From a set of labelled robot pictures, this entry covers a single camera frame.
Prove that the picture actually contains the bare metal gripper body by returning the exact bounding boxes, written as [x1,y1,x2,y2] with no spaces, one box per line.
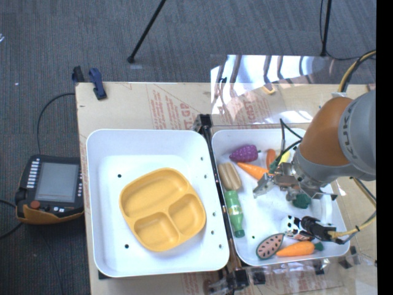
[272,162,308,194]

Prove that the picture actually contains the green broccoli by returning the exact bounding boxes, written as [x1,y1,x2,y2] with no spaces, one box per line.
[292,193,313,210]

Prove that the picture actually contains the small orange carrot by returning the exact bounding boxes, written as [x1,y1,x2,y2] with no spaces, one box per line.
[265,148,277,170]

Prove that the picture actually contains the white plastic tray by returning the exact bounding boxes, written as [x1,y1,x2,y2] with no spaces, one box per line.
[211,127,351,267]
[85,128,230,278]

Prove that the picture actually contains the tan hot dog bun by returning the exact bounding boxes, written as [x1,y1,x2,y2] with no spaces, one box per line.
[217,162,243,192]

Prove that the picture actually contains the green bottle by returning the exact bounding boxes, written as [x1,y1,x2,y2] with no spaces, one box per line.
[223,189,246,238]

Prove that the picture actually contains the purple grapes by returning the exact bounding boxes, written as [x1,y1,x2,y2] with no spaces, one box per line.
[228,144,259,163]

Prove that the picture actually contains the orange carrot with green top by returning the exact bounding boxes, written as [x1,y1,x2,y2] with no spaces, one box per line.
[275,240,325,258]

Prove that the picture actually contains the watermelon slice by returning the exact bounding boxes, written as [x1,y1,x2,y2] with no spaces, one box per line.
[255,232,286,261]

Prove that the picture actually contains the yellow divided plate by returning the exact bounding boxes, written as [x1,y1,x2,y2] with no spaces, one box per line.
[119,167,207,253]

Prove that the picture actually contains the brown cardboard board red print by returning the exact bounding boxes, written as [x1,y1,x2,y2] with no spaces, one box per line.
[75,82,377,295]

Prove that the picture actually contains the black cylinder on white bracket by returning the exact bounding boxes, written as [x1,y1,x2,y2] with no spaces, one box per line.
[300,191,339,244]

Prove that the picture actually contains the black block with thin wires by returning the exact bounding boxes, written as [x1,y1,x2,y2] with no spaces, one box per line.
[192,113,213,134]
[226,268,250,289]

